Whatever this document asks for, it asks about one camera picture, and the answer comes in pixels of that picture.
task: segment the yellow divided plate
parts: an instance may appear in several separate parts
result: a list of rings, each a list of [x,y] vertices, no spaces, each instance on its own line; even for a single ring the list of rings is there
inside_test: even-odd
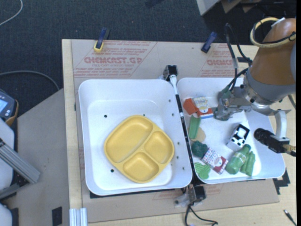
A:
[[[174,144],[151,120],[133,115],[107,137],[104,152],[126,177],[137,183],[147,183],[171,161]]]

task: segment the blue and yellow clamp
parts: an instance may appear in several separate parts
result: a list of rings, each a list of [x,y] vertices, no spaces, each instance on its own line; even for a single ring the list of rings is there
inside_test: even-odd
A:
[[[103,27],[102,31],[100,32],[98,41],[96,41],[95,45],[94,45],[94,51],[96,53],[99,53],[102,49],[103,49],[103,40],[106,39],[108,37],[108,29]]]

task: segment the white tray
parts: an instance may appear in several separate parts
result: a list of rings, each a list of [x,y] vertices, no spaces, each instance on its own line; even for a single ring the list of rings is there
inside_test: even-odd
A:
[[[86,183],[96,195],[187,186],[192,169],[172,85],[164,80],[87,80],[79,87]],[[135,183],[106,158],[103,144],[124,119],[144,115],[171,138],[174,156],[151,182]]]
[[[178,92],[183,104],[185,99],[206,96],[211,107],[217,107],[217,95],[226,87],[232,78],[183,78],[178,84]],[[242,84],[242,78],[238,78],[236,86]],[[185,124],[189,127],[190,116],[183,110]],[[258,180],[266,178],[277,178],[284,174],[285,163],[282,154],[277,154],[267,146],[261,144],[254,139],[253,134],[257,128],[263,128],[273,131],[268,116],[258,112],[251,111],[248,113],[241,112],[233,115],[227,121],[220,121],[215,118],[206,118],[201,120],[200,127],[206,134],[204,144],[214,149],[221,156],[230,160],[233,151],[230,150],[226,143],[228,142],[233,129],[238,125],[243,124],[250,129],[246,143],[252,148],[255,154],[256,161],[254,164],[253,175],[251,177],[241,172],[236,175],[231,175],[226,170],[222,174],[211,170],[209,178],[203,180],[207,184],[217,184],[245,180]],[[201,162],[198,157],[193,156],[194,162]]]

